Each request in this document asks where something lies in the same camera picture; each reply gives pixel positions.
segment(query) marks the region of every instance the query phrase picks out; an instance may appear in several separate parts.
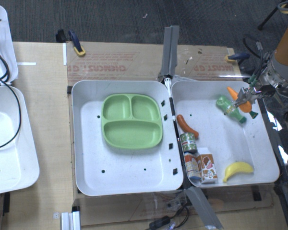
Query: can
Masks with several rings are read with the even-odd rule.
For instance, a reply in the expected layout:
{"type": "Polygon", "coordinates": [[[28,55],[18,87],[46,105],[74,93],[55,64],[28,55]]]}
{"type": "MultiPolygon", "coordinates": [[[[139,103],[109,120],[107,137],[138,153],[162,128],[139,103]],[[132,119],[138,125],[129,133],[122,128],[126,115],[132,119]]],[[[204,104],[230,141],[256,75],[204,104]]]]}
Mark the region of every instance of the can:
{"type": "Polygon", "coordinates": [[[195,136],[193,133],[183,133],[180,135],[180,142],[184,152],[197,152],[195,136]]]}

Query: yellow banana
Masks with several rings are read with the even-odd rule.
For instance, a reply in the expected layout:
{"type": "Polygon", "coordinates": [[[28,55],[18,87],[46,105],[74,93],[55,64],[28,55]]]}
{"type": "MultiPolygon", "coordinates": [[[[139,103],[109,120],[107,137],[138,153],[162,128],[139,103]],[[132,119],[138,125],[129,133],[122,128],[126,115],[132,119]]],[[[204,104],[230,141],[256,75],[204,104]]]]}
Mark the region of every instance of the yellow banana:
{"type": "Polygon", "coordinates": [[[227,182],[227,179],[237,173],[252,173],[253,167],[246,162],[234,162],[227,166],[225,169],[225,177],[223,182],[227,182]]]}

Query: green divided plate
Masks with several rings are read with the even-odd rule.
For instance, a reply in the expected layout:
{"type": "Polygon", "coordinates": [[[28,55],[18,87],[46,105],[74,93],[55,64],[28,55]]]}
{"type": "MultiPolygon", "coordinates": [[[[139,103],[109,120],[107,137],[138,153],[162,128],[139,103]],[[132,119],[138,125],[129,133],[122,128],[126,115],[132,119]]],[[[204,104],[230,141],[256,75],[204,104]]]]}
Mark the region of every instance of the green divided plate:
{"type": "Polygon", "coordinates": [[[102,104],[102,133],[108,144],[146,149],[162,139],[162,119],[154,99],[141,94],[113,94],[102,104]]]}

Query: table surface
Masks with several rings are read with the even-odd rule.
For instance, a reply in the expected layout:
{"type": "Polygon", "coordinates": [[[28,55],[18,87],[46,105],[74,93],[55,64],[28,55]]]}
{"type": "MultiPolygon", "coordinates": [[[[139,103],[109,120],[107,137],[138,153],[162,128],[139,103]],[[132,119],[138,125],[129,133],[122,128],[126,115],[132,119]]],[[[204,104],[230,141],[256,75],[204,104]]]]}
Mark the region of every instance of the table surface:
{"type": "MultiPolygon", "coordinates": [[[[72,153],[67,94],[67,67],[63,47],[58,43],[14,42],[19,65],[14,87],[24,95],[40,167],[38,181],[29,188],[11,192],[10,211],[3,230],[59,230],[61,212],[73,204],[72,153]]],[[[273,205],[252,210],[218,212],[223,227],[231,229],[287,230],[278,196],[271,190],[273,205]]],[[[146,221],[113,223],[84,229],[147,229],[146,221]]],[[[206,229],[198,215],[191,216],[184,229],[206,229]]]]}

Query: toy hot dog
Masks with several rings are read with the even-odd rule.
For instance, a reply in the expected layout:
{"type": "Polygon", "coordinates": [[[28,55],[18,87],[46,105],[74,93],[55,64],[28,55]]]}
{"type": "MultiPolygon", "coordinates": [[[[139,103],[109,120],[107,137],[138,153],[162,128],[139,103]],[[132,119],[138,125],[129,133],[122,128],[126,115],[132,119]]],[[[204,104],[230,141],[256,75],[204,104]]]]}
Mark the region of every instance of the toy hot dog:
{"type": "Polygon", "coordinates": [[[189,133],[193,133],[195,138],[197,139],[198,136],[199,136],[199,133],[197,131],[195,131],[194,129],[192,129],[187,123],[186,121],[184,120],[183,116],[181,114],[177,115],[176,117],[177,119],[177,122],[179,124],[179,126],[181,127],[181,129],[184,131],[184,132],[189,132],[189,133]]]}

